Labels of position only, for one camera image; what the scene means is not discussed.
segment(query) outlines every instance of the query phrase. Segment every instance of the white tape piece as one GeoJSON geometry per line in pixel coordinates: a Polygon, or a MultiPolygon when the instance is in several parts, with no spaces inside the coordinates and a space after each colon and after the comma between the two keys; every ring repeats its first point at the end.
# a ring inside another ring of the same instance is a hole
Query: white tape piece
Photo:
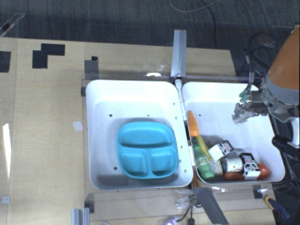
{"type": "Polygon", "coordinates": [[[9,203],[9,196],[7,197],[2,197],[2,203],[9,203]]]}
{"type": "Polygon", "coordinates": [[[80,121],[73,122],[75,132],[83,131],[83,125],[80,121]]]}
{"type": "Polygon", "coordinates": [[[8,123],[3,125],[3,142],[4,142],[4,150],[5,150],[5,158],[6,158],[7,178],[9,179],[10,164],[11,164],[11,142],[10,142],[8,123]]]}

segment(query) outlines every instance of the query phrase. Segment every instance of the gray carpet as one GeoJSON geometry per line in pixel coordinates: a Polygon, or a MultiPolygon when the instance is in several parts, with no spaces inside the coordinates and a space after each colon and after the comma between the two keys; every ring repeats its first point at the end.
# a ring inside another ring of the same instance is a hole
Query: gray carpet
{"type": "MultiPolygon", "coordinates": [[[[210,4],[216,0],[203,1],[210,4]]],[[[173,3],[184,10],[203,6],[198,0],[173,3]]],[[[25,13],[19,26],[21,38],[162,46],[172,46],[174,29],[186,29],[188,47],[229,49],[237,75],[247,76],[249,67],[242,49],[252,46],[259,59],[256,69],[264,73],[267,67],[262,65],[270,66],[300,19],[300,0],[224,0],[210,9],[215,29],[208,9],[180,13],[169,0],[0,0],[0,24],[13,13],[25,13]],[[261,36],[254,37],[249,45],[250,38],[258,32],[270,34],[272,46],[262,45],[261,36]]],[[[15,37],[15,31],[8,36],[15,37]]],[[[300,220],[298,195],[281,193],[278,199],[296,208],[296,212],[290,210],[292,219],[282,224],[300,220]]]]}

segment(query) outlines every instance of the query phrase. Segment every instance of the green sauce bottle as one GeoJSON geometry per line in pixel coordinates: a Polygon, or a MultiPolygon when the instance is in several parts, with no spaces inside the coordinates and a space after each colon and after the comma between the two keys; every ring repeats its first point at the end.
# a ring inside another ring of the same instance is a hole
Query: green sauce bottle
{"type": "Polygon", "coordinates": [[[198,144],[196,137],[192,138],[192,145],[193,145],[193,151],[194,151],[194,156],[196,161],[196,167],[201,177],[204,180],[208,180],[215,177],[215,174],[210,167],[210,162],[200,150],[200,146],[198,144]]]}

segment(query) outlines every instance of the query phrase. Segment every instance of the wooden table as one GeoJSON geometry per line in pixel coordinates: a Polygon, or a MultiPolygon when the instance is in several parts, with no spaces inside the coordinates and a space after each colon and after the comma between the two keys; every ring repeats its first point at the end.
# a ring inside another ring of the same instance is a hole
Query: wooden table
{"type": "MultiPolygon", "coordinates": [[[[0,99],[12,96],[6,109],[14,111],[13,117],[8,118],[13,124],[9,185],[4,184],[4,189],[0,187],[2,194],[8,193],[10,202],[8,206],[0,206],[0,223],[5,224],[7,211],[7,225],[71,224],[72,209],[83,208],[86,198],[83,132],[73,126],[73,122],[83,121],[80,89],[84,60],[97,56],[100,71],[168,71],[172,48],[1,38],[0,51],[8,51],[12,45],[17,46],[17,52],[12,51],[16,71],[11,68],[8,74],[0,74],[0,85],[11,89],[1,91],[0,99]],[[33,69],[32,51],[41,50],[42,43],[65,44],[65,56],[48,56],[48,69],[33,69]]],[[[235,76],[227,50],[188,48],[187,73],[235,76]]],[[[267,193],[274,197],[270,188],[266,185],[267,193]]],[[[143,206],[155,210],[155,197],[164,194],[167,198],[173,191],[159,190],[156,194],[152,191],[152,199],[143,197],[143,191],[136,193],[140,193],[144,201],[141,210],[143,206]]],[[[100,191],[98,196],[105,206],[101,214],[91,215],[95,220],[92,225],[102,224],[102,220],[96,221],[98,217],[110,225],[160,225],[169,214],[181,217],[184,212],[174,208],[173,198],[166,199],[166,204],[171,204],[165,211],[149,217],[147,212],[131,210],[136,200],[130,196],[126,199],[125,193],[120,196],[117,191],[100,191]]],[[[262,199],[231,196],[229,200],[221,198],[220,201],[230,224],[275,224],[272,211],[262,199]]],[[[210,224],[203,209],[194,213],[197,224],[210,224]]]]}

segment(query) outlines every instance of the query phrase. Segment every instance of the blue divided tray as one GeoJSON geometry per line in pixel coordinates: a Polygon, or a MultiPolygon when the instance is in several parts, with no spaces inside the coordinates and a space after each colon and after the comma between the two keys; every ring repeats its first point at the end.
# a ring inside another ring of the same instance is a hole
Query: blue divided tray
{"type": "Polygon", "coordinates": [[[173,131],[159,122],[130,122],[117,135],[121,170],[136,179],[157,179],[172,175],[178,166],[173,131]]]}

